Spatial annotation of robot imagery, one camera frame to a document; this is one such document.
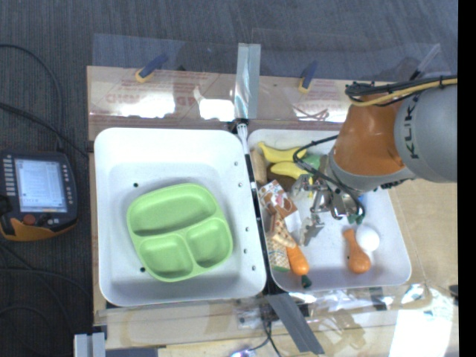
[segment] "blue and yellow clip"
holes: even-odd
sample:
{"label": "blue and yellow clip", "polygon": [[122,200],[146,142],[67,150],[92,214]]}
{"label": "blue and yellow clip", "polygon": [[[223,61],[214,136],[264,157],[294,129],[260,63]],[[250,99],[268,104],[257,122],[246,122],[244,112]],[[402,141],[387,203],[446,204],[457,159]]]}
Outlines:
{"label": "blue and yellow clip", "polygon": [[137,70],[135,73],[135,79],[140,82],[144,83],[152,78],[152,73],[155,69],[160,68],[169,57],[165,53],[162,53],[160,56],[157,56],[152,61],[150,61],[147,65],[145,65],[141,70]]}
{"label": "blue and yellow clip", "polygon": [[300,74],[299,87],[297,88],[299,92],[303,94],[309,92],[316,68],[318,68],[318,61],[314,60]]}

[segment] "light green dish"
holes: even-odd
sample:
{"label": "light green dish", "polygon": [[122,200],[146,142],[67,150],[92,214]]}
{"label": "light green dish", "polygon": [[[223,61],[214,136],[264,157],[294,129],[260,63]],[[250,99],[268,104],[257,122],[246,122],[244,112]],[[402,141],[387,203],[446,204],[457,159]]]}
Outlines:
{"label": "light green dish", "polygon": [[127,228],[146,271],[164,282],[203,274],[233,250],[230,227],[205,187],[186,183],[146,193],[127,210]]}

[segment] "white plastic tray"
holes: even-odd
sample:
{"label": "white plastic tray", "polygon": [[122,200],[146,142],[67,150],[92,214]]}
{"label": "white plastic tray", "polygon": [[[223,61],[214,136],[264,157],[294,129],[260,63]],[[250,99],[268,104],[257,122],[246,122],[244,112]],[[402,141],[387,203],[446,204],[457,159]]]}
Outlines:
{"label": "white plastic tray", "polygon": [[[229,132],[112,128],[94,142],[99,284],[117,306],[246,298],[266,282],[263,253],[242,145]],[[231,227],[234,248],[221,266],[181,282],[165,283],[141,271],[126,225],[140,195],[184,182],[216,197]]]}
{"label": "white plastic tray", "polygon": [[[258,142],[264,141],[270,147],[290,149],[333,135],[337,135],[337,132],[258,129],[250,134],[248,145],[253,149]],[[333,144],[333,141],[326,142],[309,148],[307,152],[327,154]],[[366,193],[362,202],[366,207],[366,217],[361,226],[373,228],[380,236],[379,247],[373,252],[367,252],[372,263],[369,271],[354,274],[347,268],[349,251],[342,233],[348,228],[358,231],[358,225],[350,225],[345,218],[336,220],[330,213],[322,213],[321,219],[325,222],[325,227],[307,246],[302,247],[310,266],[308,277],[312,281],[311,287],[303,289],[300,277],[292,272],[273,271],[276,284],[288,292],[306,292],[405,283],[411,275],[411,262],[388,192],[378,189],[376,192]],[[300,210],[301,218],[305,217],[305,212],[306,208]],[[262,210],[262,218],[263,225],[267,226],[269,215],[265,210]]]}

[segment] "dark gray floor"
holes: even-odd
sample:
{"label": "dark gray floor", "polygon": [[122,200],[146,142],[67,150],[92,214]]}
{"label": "dark gray floor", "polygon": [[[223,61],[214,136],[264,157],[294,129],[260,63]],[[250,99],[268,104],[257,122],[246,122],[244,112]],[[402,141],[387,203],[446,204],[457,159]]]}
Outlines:
{"label": "dark gray floor", "polygon": [[[10,48],[0,48],[0,102],[50,121],[84,149],[86,66],[109,60],[117,64],[120,59],[110,51],[102,54],[107,46],[101,48],[95,34],[111,41],[136,36],[231,47],[258,42],[263,45],[264,74],[297,76],[302,62],[314,54],[321,62],[317,77],[399,80],[408,78],[436,44],[441,53],[433,71],[457,73],[458,0],[0,0],[0,43],[24,46],[46,61],[62,86],[63,119],[45,72],[27,54]],[[99,46],[96,53],[94,44]],[[197,68],[234,72],[233,60],[225,65],[215,61]],[[0,134],[0,149],[54,148],[48,130],[6,112],[0,114]],[[90,291],[88,165],[73,148],[66,147],[66,152],[79,188],[77,227],[46,241],[2,240],[0,245],[30,266],[70,277]],[[0,268],[23,267],[1,248],[0,255]],[[45,279],[58,293],[67,317],[37,277],[0,273],[0,356],[36,356],[26,345],[47,356],[71,352],[71,333],[91,332],[87,297],[64,280]],[[42,310],[52,332],[31,310],[5,315],[2,308],[8,304]]]}

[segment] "white ball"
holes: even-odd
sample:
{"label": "white ball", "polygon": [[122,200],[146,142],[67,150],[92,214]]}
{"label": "white ball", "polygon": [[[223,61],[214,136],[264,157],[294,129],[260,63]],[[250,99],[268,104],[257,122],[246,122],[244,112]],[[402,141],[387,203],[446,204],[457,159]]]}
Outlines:
{"label": "white ball", "polygon": [[379,234],[372,228],[361,226],[356,231],[356,241],[366,251],[375,251],[380,244]]}

